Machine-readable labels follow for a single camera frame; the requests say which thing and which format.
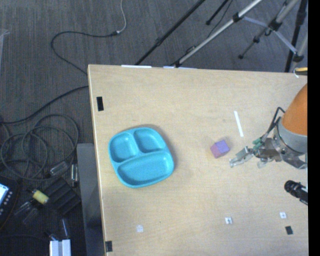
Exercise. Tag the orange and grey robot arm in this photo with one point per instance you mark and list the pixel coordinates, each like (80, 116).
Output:
(296, 115)

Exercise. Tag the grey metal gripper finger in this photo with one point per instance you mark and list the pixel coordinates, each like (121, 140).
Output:
(242, 156)
(264, 163)

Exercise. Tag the pale wood board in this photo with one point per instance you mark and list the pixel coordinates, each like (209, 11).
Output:
(175, 100)

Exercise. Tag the purple cube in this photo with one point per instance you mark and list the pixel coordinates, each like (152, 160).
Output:
(220, 149)

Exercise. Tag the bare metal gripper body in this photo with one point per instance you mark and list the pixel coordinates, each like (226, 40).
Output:
(270, 150)

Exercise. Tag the blue divided plate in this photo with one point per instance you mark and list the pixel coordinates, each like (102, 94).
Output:
(141, 158)

